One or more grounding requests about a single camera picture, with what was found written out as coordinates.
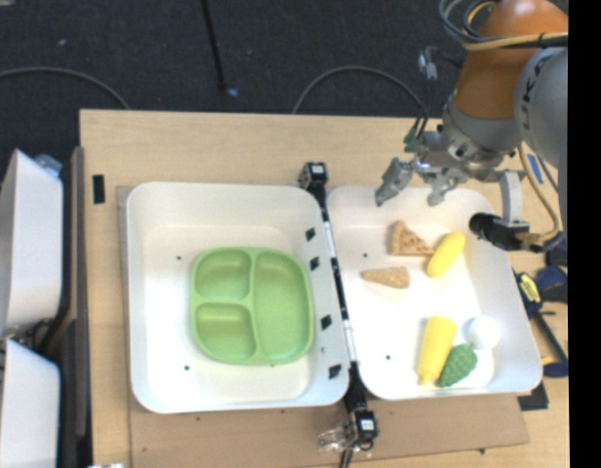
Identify toy pizza slice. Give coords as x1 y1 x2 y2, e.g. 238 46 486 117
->
388 219 435 258

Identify green toy grapes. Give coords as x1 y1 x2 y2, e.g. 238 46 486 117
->
436 342 479 389

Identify tan toy bread wedge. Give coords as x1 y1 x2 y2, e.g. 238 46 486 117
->
360 265 412 291

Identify white plastic tray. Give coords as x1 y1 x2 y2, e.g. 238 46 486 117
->
125 180 352 415
326 184 544 403

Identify green divided plate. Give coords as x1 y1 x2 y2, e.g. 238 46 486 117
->
188 246 316 367

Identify thin black and white rod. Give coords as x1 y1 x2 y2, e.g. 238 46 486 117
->
313 182 366 411

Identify yellow toy corn cob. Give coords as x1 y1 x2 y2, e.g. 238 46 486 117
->
425 230 467 279

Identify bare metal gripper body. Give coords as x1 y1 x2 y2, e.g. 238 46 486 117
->
414 127 507 184

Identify yellow toy squeeze bottle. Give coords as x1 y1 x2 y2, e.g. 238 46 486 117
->
416 314 459 387

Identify black cylinder on white bracket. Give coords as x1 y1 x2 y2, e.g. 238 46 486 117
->
467 171 532 253

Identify white ball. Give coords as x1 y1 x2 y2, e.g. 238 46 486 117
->
466 314 502 351

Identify black block with thin wires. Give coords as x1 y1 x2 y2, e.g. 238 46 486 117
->
299 161 329 190
350 409 380 442

